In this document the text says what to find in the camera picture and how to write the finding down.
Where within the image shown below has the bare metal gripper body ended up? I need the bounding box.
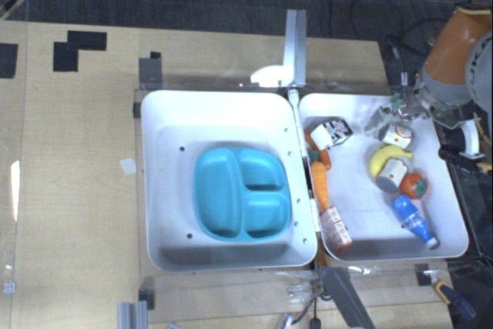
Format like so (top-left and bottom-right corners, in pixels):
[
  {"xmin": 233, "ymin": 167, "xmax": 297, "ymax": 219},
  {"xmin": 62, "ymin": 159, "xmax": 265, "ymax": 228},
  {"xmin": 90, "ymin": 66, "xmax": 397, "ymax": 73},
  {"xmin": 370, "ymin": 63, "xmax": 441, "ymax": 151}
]
[{"xmin": 393, "ymin": 86, "xmax": 438, "ymax": 123}]

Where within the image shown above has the yellow banana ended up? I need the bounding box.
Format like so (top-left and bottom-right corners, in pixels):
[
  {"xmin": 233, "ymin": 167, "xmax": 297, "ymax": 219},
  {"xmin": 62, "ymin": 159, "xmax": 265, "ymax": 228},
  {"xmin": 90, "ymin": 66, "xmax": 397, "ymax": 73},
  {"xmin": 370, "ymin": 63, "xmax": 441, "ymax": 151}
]
[{"xmin": 368, "ymin": 143, "xmax": 414, "ymax": 179}]

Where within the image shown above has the black and white carton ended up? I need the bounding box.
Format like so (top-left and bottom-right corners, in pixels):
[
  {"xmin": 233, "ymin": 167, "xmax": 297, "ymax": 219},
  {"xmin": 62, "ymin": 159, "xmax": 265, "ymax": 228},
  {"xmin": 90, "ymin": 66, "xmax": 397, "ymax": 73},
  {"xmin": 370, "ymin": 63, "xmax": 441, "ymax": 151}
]
[{"xmin": 310, "ymin": 118, "xmax": 354, "ymax": 150}]

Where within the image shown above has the red tomato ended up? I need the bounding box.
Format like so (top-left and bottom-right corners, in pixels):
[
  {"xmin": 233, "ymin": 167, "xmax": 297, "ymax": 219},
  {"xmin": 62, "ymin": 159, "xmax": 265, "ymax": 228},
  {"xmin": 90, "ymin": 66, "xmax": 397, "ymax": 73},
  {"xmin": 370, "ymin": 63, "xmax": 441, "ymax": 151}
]
[{"xmin": 397, "ymin": 172, "xmax": 430, "ymax": 201}]

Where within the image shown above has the white plastic tray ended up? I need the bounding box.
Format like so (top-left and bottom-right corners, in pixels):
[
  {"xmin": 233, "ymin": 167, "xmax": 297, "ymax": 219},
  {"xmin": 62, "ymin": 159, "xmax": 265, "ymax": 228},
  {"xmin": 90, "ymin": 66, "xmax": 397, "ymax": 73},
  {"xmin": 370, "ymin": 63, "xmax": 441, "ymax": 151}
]
[
  {"xmin": 139, "ymin": 89, "xmax": 319, "ymax": 274},
  {"xmin": 297, "ymin": 92, "xmax": 471, "ymax": 264}
]

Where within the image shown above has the blue and white bottle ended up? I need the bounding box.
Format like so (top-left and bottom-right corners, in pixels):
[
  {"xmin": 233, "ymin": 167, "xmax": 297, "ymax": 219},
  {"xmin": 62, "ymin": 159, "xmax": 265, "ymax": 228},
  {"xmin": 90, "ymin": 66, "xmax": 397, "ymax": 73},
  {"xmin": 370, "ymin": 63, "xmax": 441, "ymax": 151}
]
[{"xmin": 390, "ymin": 193, "xmax": 441, "ymax": 250}]

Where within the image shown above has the orange and white carton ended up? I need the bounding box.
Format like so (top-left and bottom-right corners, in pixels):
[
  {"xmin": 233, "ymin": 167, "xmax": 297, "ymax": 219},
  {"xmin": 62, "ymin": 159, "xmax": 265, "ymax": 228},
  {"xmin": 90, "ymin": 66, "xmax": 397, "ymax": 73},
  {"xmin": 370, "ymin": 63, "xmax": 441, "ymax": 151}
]
[{"xmin": 318, "ymin": 205, "xmax": 354, "ymax": 254}]

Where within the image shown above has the blue divided plate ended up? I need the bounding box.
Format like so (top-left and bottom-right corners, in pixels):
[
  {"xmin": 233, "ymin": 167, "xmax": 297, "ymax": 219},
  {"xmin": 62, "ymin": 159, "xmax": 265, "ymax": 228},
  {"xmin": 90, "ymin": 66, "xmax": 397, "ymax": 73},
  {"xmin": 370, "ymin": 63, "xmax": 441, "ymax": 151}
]
[{"xmin": 192, "ymin": 146, "xmax": 293, "ymax": 243}]

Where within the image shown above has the black cylinder on white bracket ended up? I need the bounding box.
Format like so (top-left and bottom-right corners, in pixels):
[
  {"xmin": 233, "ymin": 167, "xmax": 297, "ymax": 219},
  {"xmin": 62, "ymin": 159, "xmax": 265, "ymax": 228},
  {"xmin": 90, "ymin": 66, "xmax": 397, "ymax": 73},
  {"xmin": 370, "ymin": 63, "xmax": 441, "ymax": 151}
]
[{"xmin": 438, "ymin": 118, "xmax": 486, "ymax": 167}]

